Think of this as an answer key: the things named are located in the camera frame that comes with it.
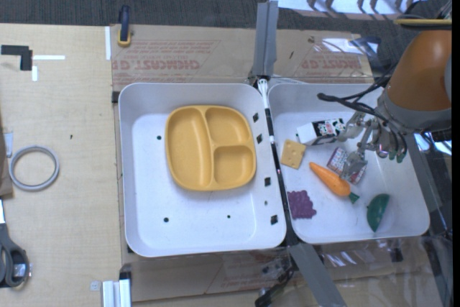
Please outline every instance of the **black clamp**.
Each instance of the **black clamp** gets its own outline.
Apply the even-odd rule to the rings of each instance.
[[[129,6],[123,5],[118,14],[118,22],[121,29],[118,31],[118,45],[126,47],[131,44],[131,32],[129,31]]]
[[[32,50],[28,46],[2,45],[2,55],[19,55],[21,57],[21,70],[32,70]]]

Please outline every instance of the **gray metal bracket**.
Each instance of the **gray metal bracket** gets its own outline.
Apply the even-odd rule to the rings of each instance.
[[[102,307],[131,307],[131,273],[120,272],[119,281],[106,280],[101,289]]]
[[[278,1],[257,5],[256,41],[252,76],[271,76],[276,61]]]
[[[311,244],[298,243],[288,248],[300,273],[321,307],[346,307],[339,290]]]

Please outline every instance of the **small carton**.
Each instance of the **small carton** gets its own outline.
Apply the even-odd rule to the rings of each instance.
[[[333,151],[332,156],[328,161],[328,164],[327,164],[328,168],[340,175],[342,171],[344,170],[344,165],[345,165],[347,157],[348,157],[348,153],[345,150],[341,149],[340,147],[337,147]],[[352,184],[357,184],[359,180],[361,179],[362,175],[364,174],[365,170],[366,170],[366,165],[362,167],[358,173],[353,173],[353,175],[349,179],[349,182]]]
[[[345,129],[342,118],[320,120],[307,123],[297,128],[297,136],[300,143],[308,146],[332,143]]]

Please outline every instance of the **yellow divided plate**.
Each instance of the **yellow divided plate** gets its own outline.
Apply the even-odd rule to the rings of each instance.
[[[186,189],[240,187],[256,170],[251,128],[232,108],[190,105],[174,110],[166,121],[165,144],[172,177]]]

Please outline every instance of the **green pepper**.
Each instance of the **green pepper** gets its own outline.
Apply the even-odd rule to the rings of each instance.
[[[386,193],[381,193],[379,195],[376,195],[367,207],[367,223],[374,232],[377,231],[377,228],[380,225],[383,213],[387,208],[389,199],[390,195],[387,195]]]

